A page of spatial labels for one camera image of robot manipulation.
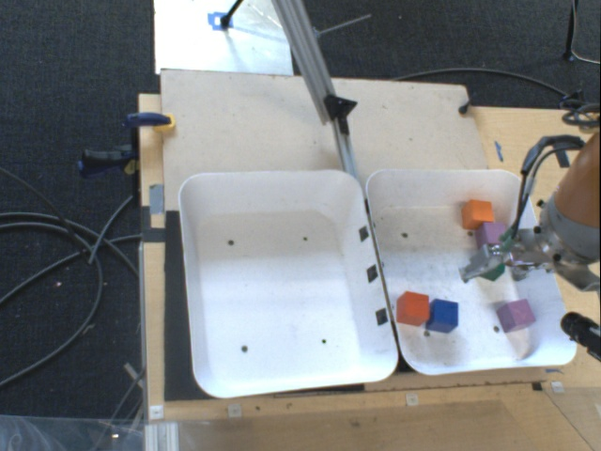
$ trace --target metal pole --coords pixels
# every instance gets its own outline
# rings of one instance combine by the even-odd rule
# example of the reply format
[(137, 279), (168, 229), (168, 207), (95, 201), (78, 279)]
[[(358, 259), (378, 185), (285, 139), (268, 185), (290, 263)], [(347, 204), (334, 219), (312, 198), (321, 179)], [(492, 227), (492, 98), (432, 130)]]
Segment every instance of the metal pole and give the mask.
[(338, 112), (329, 112), (326, 99), (329, 96), (335, 97), (336, 93), (326, 61), (311, 26), (307, 9), (302, 0), (271, 0), (271, 3), (280, 18), (292, 54), (299, 65), (300, 73), (309, 89), (317, 114), (322, 123), (331, 122), (333, 126), (340, 164), (348, 174), (356, 178), (355, 156), (346, 122), (347, 113), (350, 109), (347, 109), (347, 112), (342, 115)]
[(234, 5), (229, 9), (229, 11), (221, 18), (222, 28), (229, 27), (229, 23), (232, 20), (234, 12), (238, 9), (238, 7), (243, 1), (244, 0), (236, 0), (236, 3), (234, 3)]

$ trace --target wooden table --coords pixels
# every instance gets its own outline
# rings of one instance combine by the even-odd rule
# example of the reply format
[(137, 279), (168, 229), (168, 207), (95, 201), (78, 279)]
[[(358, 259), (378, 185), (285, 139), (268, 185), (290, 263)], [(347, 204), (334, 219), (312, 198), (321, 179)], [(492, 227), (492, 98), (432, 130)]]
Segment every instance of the wooden table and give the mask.
[[(160, 112), (160, 97), (141, 95), (139, 107)], [(562, 124), (561, 115), (470, 108), (488, 167), (514, 173), (541, 136), (578, 133)], [(502, 162), (495, 142), (501, 145)], [(142, 128), (140, 152), (142, 205), (147, 206), (150, 186), (163, 183), (162, 136)], [(532, 201), (547, 199), (563, 172), (546, 163)], [(152, 215), (151, 222), (161, 228), (164, 217)], [(572, 363), (559, 369), (402, 374), (352, 394), (165, 402), (164, 243), (145, 242), (142, 252), (147, 416), (154, 422), (180, 422), (180, 449), (601, 449), (601, 365), (582, 347)], [(599, 322), (596, 294), (558, 281), (566, 308)]]

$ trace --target wooden board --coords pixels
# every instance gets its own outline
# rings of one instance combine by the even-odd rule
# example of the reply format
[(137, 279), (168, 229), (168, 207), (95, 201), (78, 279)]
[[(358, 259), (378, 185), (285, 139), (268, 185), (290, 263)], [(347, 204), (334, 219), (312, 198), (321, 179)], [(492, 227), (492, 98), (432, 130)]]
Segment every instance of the wooden board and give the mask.
[(553, 404), (594, 451), (601, 451), (601, 389), (567, 388), (547, 391)]
[[(140, 110), (157, 111), (160, 108), (160, 100), (157, 96), (141, 96)], [(488, 164), (492, 168), (505, 168), (516, 172), (527, 149), (540, 136), (566, 132), (576, 133), (573, 128), (566, 128), (561, 123), (561, 112), (559, 111), (472, 108), (470, 112), (471, 118), (478, 125), (484, 152)], [(162, 139), (160, 135), (152, 131), (146, 132), (144, 129), (142, 129), (140, 137), (142, 148), (142, 201), (147, 203), (148, 186), (162, 180), (162, 159), (161, 153), (158, 151)], [(494, 146), (495, 140), (501, 144), (504, 162), (499, 161)], [(559, 182), (562, 172), (556, 164), (549, 160), (549, 163), (546, 163), (546, 166), (541, 170), (535, 197), (540, 195), (547, 198)], [(293, 433), (293, 436), (301, 440), (302, 435), (309, 432), (307, 430), (309, 428), (302, 425), (303, 416), (315, 415), (317, 422), (319, 422), (319, 414), (324, 412), (351, 412), (358, 419), (361, 419), (364, 413), (365, 415), (378, 416), (379, 413), (386, 414), (404, 408), (407, 405), (408, 391), (410, 391), (411, 394), (417, 395), (420, 406), (438, 406), (441, 403), (469, 403), (472, 406), (473, 403), (488, 402), (490, 410), (493, 410), (493, 414), (495, 414), (495, 412), (500, 412), (499, 406), (501, 403), (504, 409), (509, 412), (511, 418), (523, 430), (524, 435), (530, 440), (535, 449), (590, 449), (586, 440), (578, 434), (578, 427), (571, 423), (569, 419), (566, 419), (564, 413), (554, 404), (547, 393), (533, 391), (529, 384), (509, 384), (511, 382), (547, 379), (561, 381), (566, 390), (579, 386), (598, 390), (601, 388), (601, 366), (588, 356), (582, 348), (578, 348), (577, 358), (573, 363), (550, 371), (544, 369), (517, 369), (511, 370), (512, 373), (520, 371), (516, 375), (504, 370), (489, 371), (480, 376), (478, 376), (479, 373), (470, 373), (468, 375), (445, 377), (427, 377), (416, 374), (409, 376), (397, 375), (382, 383), (380, 387), (368, 387), (368, 392), (354, 394), (330, 396), (278, 395), (235, 400), (173, 401), (164, 403), (162, 398), (164, 372), (163, 245), (160, 243), (145, 243), (144, 256), (147, 408), (161, 407), (165, 419), (180, 421), (225, 419), (228, 406), (239, 404), (243, 413), (243, 419), (240, 422), (246, 423), (247, 418), (259, 418), (260, 421), (251, 425), (234, 425), (252, 430), (252, 432), (249, 431), (251, 435), (246, 436), (245, 439), (249, 441), (254, 439), (262, 445), (264, 443), (263, 448), (268, 447), (269, 443), (271, 443), (271, 447), (277, 447), (278, 442), (270, 442), (267, 437), (272, 432), (275, 433), (275, 436), (278, 436), (278, 432), (280, 432), (277, 429), (268, 429), (268, 421), (277, 416), (295, 416), (292, 422), (278, 421), (274, 422), (274, 426), (282, 426), (284, 429), (288, 429)], [(599, 302), (596, 294), (578, 292), (563, 281), (560, 281), (560, 288), (566, 307), (569, 310), (575, 310), (599, 321)], [(543, 385), (546, 390), (549, 389), (548, 382)], [(424, 412), (429, 416), (431, 422), (438, 422), (440, 419), (438, 412), (442, 412), (443, 408), (440, 407), (437, 410), (431, 409)], [(260, 420), (261, 417), (267, 416), (269, 420)], [(452, 416), (448, 416), (448, 413), (445, 413), (445, 416), (453, 423)], [(365, 432), (374, 434), (394, 433), (394, 420), (384, 420), (383, 422), (385, 424), (382, 428), (371, 428)], [(341, 423), (344, 423), (344, 420), (337, 423), (336, 426), (342, 426)], [(506, 423), (508, 423), (508, 429), (514, 429), (513, 421)], [(462, 425), (459, 422), (455, 422), (455, 427), (457, 435), (470, 430), (469, 425)], [(348, 436), (341, 438), (343, 440), (341, 443), (355, 442), (352, 439), (352, 434)], [(394, 439), (392, 437), (389, 442), (382, 442), (381, 449), (398, 449), (396, 446), (400, 442), (396, 442)], [(517, 441), (518, 445), (525, 443), (520, 440)], [(435, 443), (427, 442), (424, 442), (421, 448), (437, 449)]]
[[(458, 112), (463, 86), (334, 79), (358, 101), (349, 125), (362, 184), (384, 168), (485, 168), (473, 118)], [(162, 111), (177, 120), (164, 137), (165, 207), (200, 172), (340, 168), (300, 77), (166, 70)]]
[(270, 419), (217, 420), (179, 427), (180, 450), (536, 449), (500, 401), (429, 404), (368, 411), (316, 412)]

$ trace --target metal bracket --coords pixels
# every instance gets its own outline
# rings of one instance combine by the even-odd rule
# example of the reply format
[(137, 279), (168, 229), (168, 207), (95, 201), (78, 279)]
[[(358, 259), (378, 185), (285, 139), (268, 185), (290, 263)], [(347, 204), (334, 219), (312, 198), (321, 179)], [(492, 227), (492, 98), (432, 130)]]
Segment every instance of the metal bracket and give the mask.
[(144, 428), (146, 451), (178, 451), (179, 429), (177, 423), (157, 423)]
[(336, 97), (335, 95), (328, 95), (324, 99), (326, 108), (328, 109), (328, 115), (332, 120), (338, 119), (340, 124), (340, 132), (344, 135), (350, 135), (348, 130), (347, 117), (348, 114), (357, 106), (355, 101), (349, 101), (342, 97)]

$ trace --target black cable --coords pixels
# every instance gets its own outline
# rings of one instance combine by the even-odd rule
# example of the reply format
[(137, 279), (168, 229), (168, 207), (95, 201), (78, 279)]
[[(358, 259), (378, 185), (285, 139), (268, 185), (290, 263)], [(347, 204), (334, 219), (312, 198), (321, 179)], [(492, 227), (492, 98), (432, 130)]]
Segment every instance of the black cable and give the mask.
[(404, 75), (402, 77), (396, 77), (396, 78), (393, 78), (393, 80), (396, 82), (402, 82), (405, 80), (414, 80), (414, 79), (419, 79), (422, 77), (429, 77), (432, 75), (442, 75), (444, 73), (490, 73), (493, 75), (500, 75), (502, 77), (509, 77), (509, 78), (513, 78), (513, 79), (523, 80), (525, 82), (530, 82), (531, 84), (535, 84), (537, 86), (541, 86), (543, 88), (546, 88), (547, 90), (555, 92), (556, 94), (559, 94), (561, 97), (565, 97), (566, 95), (568, 95), (566, 92), (564, 92), (560, 88), (557, 88), (556, 86), (552, 86), (551, 84), (547, 84), (546, 82), (534, 79), (527, 75), (522, 75), (521, 73), (515, 73), (515, 72), (511, 72), (511, 71), (507, 71), (507, 70), (480, 69), (477, 67), (450, 68), (450, 69), (421, 71), (421, 72), (417, 72), (417, 73), (412, 73), (410, 75)]
[(567, 125), (574, 125), (585, 130), (599, 127), (598, 103), (566, 99), (560, 103), (560, 108), (568, 111), (562, 116), (563, 123)]
[[(59, 226), (56, 226), (56, 225), (47, 225), (47, 224), (42, 224), (42, 223), (28, 223), (28, 225), (29, 226), (34, 226), (34, 227), (37, 227), (37, 228), (44, 228), (45, 230), (52, 231), (52, 232), (58, 232), (58, 233), (65, 234), (65, 235), (69, 234), (69, 232), (65, 228), (59, 227)], [(19, 225), (6, 224), (6, 225), (3, 226), (3, 228), (8, 228), (8, 226), (13, 226), (13, 228), (16, 228), (17, 226), (23, 226), (23, 223), (21, 223)], [(92, 252), (91, 246), (84, 239), (78, 238), (77, 236), (75, 237), (75, 239), (77, 240), (78, 244), (81, 244), (84, 248), (87, 248), (87, 250), (89, 252)], [(35, 369), (38, 369), (42, 365), (46, 364), (48, 361), (50, 361), (51, 359), (53, 359), (56, 355), (58, 355), (64, 349), (66, 349), (68, 346), (70, 346), (73, 343), (73, 341), (75, 341), (75, 339), (77, 339), (80, 336), (80, 334), (87, 328), (87, 326), (89, 325), (89, 323), (91, 322), (91, 320), (96, 315), (96, 312), (98, 311), (98, 308), (100, 306), (100, 300), (102, 298), (102, 288), (103, 288), (103, 285), (102, 285), (102, 282), (103, 282), (102, 266), (100, 265), (100, 261), (98, 260), (98, 258), (94, 259), (94, 263), (96, 263), (96, 270), (97, 270), (97, 276), (98, 276), (98, 290), (97, 290), (97, 293), (96, 293), (96, 300), (94, 301), (94, 303), (92, 305), (92, 309), (90, 310), (89, 314), (85, 318), (83, 324), (79, 328), (77, 328), (77, 331), (75, 331), (58, 348), (56, 348), (52, 352), (49, 352), (46, 356), (44, 356), (41, 359), (37, 360), (32, 365), (29, 365), (29, 366), (21, 369), (20, 371), (14, 373), (13, 375), (8, 376), (7, 378), (4, 378), (3, 380), (1, 380), (0, 381), (0, 388), (3, 388), (7, 384), (10, 384), (11, 382), (16, 381), (17, 379), (21, 378), (25, 374), (28, 374), (28, 373), (34, 371)]]
[(570, 52), (574, 58), (580, 60), (581, 62), (587, 62), (590, 64), (599, 65), (599, 60), (594, 60), (593, 58), (584, 57), (584, 56), (580, 55), (574, 48), (574, 42), (576, 41), (577, 35), (578, 35), (578, 10), (577, 10), (576, 6), (577, 6), (576, 0), (572, 0), (572, 18), (574, 19), (573, 20), (574, 33), (572, 34), (572, 41), (570, 42)]
[[(532, 167), (532, 171), (530, 173), (531, 179), (534, 179), (536, 177), (536, 174), (538, 173), (538, 169), (540, 168), (540, 166), (551, 155), (557, 154), (559, 152), (565, 152), (567, 150), (580, 150), (580, 149), (581, 149), (581, 147), (566, 146), (566, 147), (559, 147), (559, 148), (554, 148), (552, 150), (549, 150), (548, 152), (543, 154), (540, 158), (538, 158), (538, 160)], [(528, 174), (525, 174), (522, 176), (522, 183), (520, 185), (520, 190), (519, 190), (519, 194), (518, 194), (519, 201), (518, 201), (518, 205), (517, 205), (516, 219), (514, 220), (514, 223), (512, 224), (512, 227), (511, 227), (513, 229), (512, 234), (511, 234), (512, 239), (517, 235), (517, 231), (519, 230), (519, 222), (521, 221), (522, 214), (524, 213), (524, 210), (526, 210), (526, 206), (528, 205), (528, 199), (530, 198), (530, 192), (524, 192), (527, 179), (528, 179)]]
[(127, 207), (127, 205), (130, 202), (132, 202), (132, 200), (133, 200), (133, 195), (130, 195), (127, 199), (125, 199), (125, 201), (123, 201), (123, 203), (113, 213), (111, 218), (108, 221), (106, 221), (104, 228), (102, 229), (102, 231), (100, 232), (100, 235), (96, 239), (96, 243), (94, 244), (94, 248), (92, 249), (92, 254), (90, 255), (90, 259), (87, 260), (88, 264), (91, 264), (92, 261), (96, 258), (96, 253), (98, 252), (100, 244), (102, 243), (102, 241), (104, 241), (104, 236), (106, 236), (106, 233), (108, 232), (109, 228), (113, 225), (113, 222), (115, 221), (115, 219)]
[[(41, 220), (41, 221), (49, 221), (52, 223), (60, 222), (60, 219), (58, 219), (57, 217), (55, 217), (53, 215), (42, 214), (42, 213), (38, 213), (38, 212), (5, 212), (5, 213), (1, 213), (0, 220), (5, 220), (5, 219), (8, 219), (8, 220), (29, 219), (32, 221)], [(76, 222), (70, 221), (69, 219), (66, 219), (66, 221), (75, 230), (92, 237), (94, 240), (96, 240), (100, 235), (98, 232), (93, 231), (92, 229), (86, 227), (85, 225), (77, 224)], [(111, 252), (113, 252), (113, 254), (115, 254), (126, 266), (128, 266), (128, 268), (130, 268), (130, 270), (133, 272), (133, 274), (136, 277), (138, 277), (138, 269), (136, 268), (136, 266), (133, 264), (133, 262), (131, 262), (131, 260), (125, 254), (123, 254), (123, 252), (118, 247), (116, 247), (113, 244), (113, 241), (107, 241), (106, 239), (104, 239), (102, 242), (104, 244), (106, 244), (106, 246), (111, 250)]]
[(75, 237), (75, 232), (73, 231), (73, 228), (67, 222), (67, 219), (65, 219), (65, 217), (63, 216), (61, 211), (58, 210), (54, 206), (54, 204), (50, 200), (48, 200), (38, 189), (36, 189), (34, 186), (30, 185), (29, 183), (25, 182), (23, 179), (15, 176), (11, 172), (8, 172), (7, 169), (5, 169), (3, 167), (0, 167), (0, 174), (3, 174), (6, 177), (8, 177), (9, 179), (13, 179), (15, 182), (21, 184), (25, 189), (27, 189), (30, 193), (32, 193), (39, 200), (41, 200), (53, 212), (53, 214), (56, 217), (58, 217), (58, 219), (60, 220), (63, 227), (66, 228), (66, 230), (69, 232), (69, 237), (75, 243), (75, 245), (79, 245), (79, 241)]
[[(2, 230), (5, 230), (5, 229), (2, 225), (0, 225), (0, 231), (2, 231)], [(139, 241), (139, 240), (140, 240), (139, 235), (133, 235), (133, 236), (125, 236), (125, 237), (112, 239), (111, 241), (108, 241), (108, 242), (110, 242), (112, 244), (116, 244), (116, 243), (120, 243), (120, 242)], [(80, 253), (71, 254), (70, 256), (63, 257), (62, 259), (56, 261), (54, 264), (51, 264), (50, 266), (42, 269), (41, 271), (36, 272), (32, 276), (30, 276), (28, 279), (25, 279), (24, 281), (22, 281), (17, 287), (11, 289), (4, 296), (2, 296), (2, 298), (0, 298), (0, 306), (2, 306), (2, 304), (4, 304), (8, 299), (13, 297), (17, 292), (19, 292), (19, 291), (23, 290), (24, 288), (26, 288), (27, 286), (33, 284), (35, 281), (37, 281), (44, 275), (62, 267), (62, 266), (69, 264), (70, 262), (72, 262), (73, 260), (75, 260), (76, 258), (78, 258), (80, 256), (81, 256)]]

